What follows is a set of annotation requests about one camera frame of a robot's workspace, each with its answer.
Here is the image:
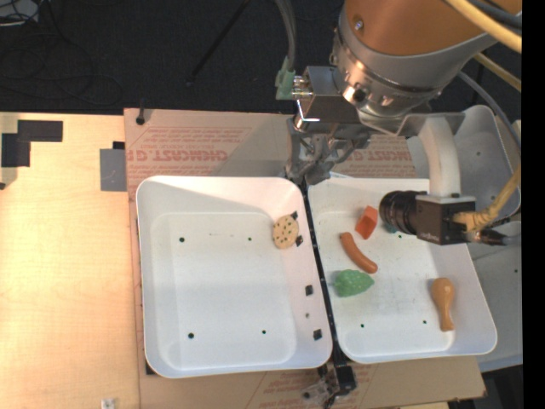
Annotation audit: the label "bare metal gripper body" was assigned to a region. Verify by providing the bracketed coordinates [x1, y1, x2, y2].
[292, 66, 440, 149]

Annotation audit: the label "tan biscuit with green dots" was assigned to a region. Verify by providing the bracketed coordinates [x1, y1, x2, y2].
[272, 212, 301, 251]

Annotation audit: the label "orange carton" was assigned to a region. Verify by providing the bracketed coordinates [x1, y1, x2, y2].
[354, 204, 380, 241]

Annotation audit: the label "orange-brown sausage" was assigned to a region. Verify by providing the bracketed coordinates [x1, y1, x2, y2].
[339, 231, 380, 275]

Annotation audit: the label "brown cardboard board red print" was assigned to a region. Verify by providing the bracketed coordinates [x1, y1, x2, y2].
[123, 107, 488, 409]

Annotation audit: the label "green grapes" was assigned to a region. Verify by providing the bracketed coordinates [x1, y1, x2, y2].
[332, 268, 376, 299]

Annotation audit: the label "white plastic tray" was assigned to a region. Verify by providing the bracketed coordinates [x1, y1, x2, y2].
[307, 177, 499, 365]
[135, 175, 334, 379]

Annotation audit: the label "tan chicken drumstick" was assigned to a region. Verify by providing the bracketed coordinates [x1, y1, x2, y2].
[428, 276, 456, 333]

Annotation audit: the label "black cylinder on white bracket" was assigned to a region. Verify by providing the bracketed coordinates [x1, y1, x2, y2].
[378, 112, 478, 247]

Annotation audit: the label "black block with wires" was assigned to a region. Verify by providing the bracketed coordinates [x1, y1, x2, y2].
[330, 363, 359, 396]

